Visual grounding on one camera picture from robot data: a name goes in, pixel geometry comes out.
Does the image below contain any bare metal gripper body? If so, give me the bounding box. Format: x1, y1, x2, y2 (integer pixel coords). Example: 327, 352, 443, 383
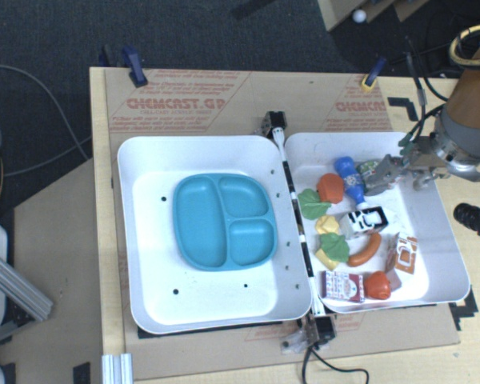
400, 135, 480, 183

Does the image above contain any green and white packet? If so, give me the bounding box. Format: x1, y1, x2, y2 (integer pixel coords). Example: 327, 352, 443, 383
355, 159, 382, 180

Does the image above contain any blue bottle with white cap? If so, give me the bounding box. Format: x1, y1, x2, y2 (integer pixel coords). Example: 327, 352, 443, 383
334, 156, 370, 212

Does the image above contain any black and white carton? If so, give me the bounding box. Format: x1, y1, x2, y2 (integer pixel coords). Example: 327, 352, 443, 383
338, 205, 389, 240

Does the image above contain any white plastic tray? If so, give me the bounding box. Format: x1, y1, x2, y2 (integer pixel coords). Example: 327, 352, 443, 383
283, 130, 472, 315
116, 134, 314, 335

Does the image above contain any orange toy pepper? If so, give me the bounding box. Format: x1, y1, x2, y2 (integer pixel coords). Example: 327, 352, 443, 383
362, 270, 393, 301
316, 172, 346, 206

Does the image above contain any orange and white carton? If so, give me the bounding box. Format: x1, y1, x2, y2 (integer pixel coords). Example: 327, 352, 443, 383
384, 231, 419, 276

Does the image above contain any yellow toy food piece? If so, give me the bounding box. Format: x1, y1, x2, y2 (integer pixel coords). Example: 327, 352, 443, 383
314, 214, 342, 238
314, 248, 341, 272

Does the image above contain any green toy lettuce leaf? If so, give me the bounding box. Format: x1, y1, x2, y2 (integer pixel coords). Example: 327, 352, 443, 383
318, 232, 351, 262
296, 188, 333, 221

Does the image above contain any brown toy sausage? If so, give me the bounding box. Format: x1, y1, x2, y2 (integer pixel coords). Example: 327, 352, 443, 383
346, 231, 383, 268

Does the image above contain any thin black and white rod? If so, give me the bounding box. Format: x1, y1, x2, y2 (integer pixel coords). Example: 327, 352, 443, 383
272, 127, 319, 316

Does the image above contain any small grey purple block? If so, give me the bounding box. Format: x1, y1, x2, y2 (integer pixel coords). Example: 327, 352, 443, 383
385, 268, 403, 292

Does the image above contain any red and white carton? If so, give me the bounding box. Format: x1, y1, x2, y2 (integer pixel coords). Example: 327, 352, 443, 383
319, 270, 366, 304

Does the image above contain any brown cardboard board, red print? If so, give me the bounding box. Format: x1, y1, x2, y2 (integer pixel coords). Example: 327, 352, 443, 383
103, 67, 462, 382

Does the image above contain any blue divided plate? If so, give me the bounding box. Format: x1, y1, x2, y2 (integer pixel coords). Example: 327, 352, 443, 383
172, 172, 278, 273

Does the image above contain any black cylinder on white bracket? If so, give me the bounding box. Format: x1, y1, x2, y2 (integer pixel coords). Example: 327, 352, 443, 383
453, 202, 480, 240

